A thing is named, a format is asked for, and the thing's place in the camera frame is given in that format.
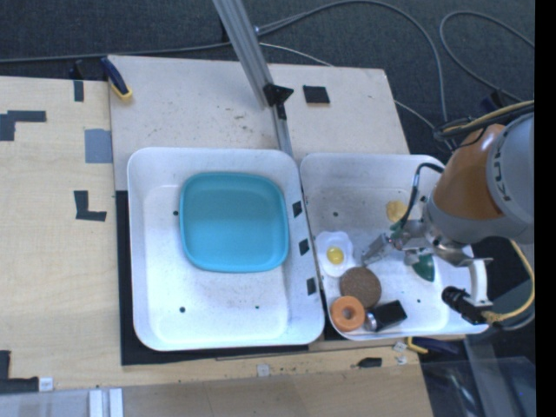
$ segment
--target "robotic arm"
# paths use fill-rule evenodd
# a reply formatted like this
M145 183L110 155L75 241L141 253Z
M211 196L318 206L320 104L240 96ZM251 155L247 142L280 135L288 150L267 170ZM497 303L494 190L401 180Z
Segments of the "robotic arm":
M465 127L444 129L444 134L455 129L471 132L444 169L428 164L441 172L440 179L427 197L421 218L409 220L418 191L421 166L417 168L406 214L391 235L384 234L369 246L364 263L397 249L405 252L408 265L437 255L456 267L468 268L471 292L448 287L443 301L473 324L496 320L495 314L487 312L492 308L487 298L487 261L473 258L465 249L489 236L520 244L534 242L533 106L522 103ZM507 125L492 121L524 107L529 112Z

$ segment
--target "blue tray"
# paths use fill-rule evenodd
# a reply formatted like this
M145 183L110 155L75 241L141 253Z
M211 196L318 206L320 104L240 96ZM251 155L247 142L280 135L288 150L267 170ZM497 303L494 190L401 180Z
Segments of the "blue tray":
M286 204L265 177L244 173L199 173L182 187L183 250L198 268L217 272L262 272L288 256Z

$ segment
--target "egg yolk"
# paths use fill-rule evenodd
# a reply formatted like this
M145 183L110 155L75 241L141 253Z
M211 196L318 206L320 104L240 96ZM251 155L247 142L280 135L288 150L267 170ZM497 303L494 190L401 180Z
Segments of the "egg yolk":
M344 261L344 253L341 251L341 248L331 246L327 250L327 258L333 264L342 264Z

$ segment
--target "black bracket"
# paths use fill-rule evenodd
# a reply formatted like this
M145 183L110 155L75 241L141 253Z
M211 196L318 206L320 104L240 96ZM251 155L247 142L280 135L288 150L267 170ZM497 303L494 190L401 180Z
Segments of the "black bracket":
M288 100L294 91L291 88L280 87L274 85L273 83L267 83L263 88L264 96L267 98L268 105L271 107L276 107L278 112L278 117L283 121L287 120L286 109L284 108L284 102Z

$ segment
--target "green object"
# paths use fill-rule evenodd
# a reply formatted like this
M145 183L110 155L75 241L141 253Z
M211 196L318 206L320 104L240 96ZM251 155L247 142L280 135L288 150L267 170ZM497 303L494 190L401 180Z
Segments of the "green object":
M434 261L432 255L419 255L419 262L413 266L415 273L423 280L434 281Z

